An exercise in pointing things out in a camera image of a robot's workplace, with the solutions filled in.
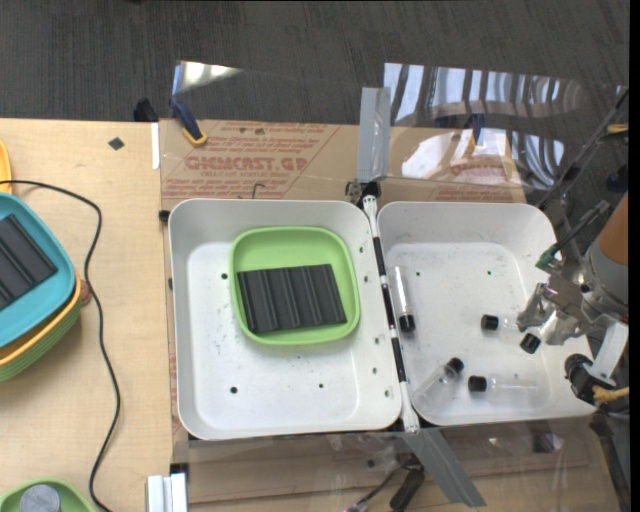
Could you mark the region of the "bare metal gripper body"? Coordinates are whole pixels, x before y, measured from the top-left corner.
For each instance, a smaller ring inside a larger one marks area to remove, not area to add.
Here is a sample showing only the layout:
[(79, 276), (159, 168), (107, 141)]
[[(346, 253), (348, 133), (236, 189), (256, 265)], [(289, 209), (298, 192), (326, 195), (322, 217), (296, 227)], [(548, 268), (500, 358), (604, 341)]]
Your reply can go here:
[(601, 279), (582, 276), (575, 281), (551, 275), (544, 284), (546, 321), (551, 316), (569, 317), (571, 334), (591, 334), (615, 324), (628, 326), (628, 305), (611, 293)]

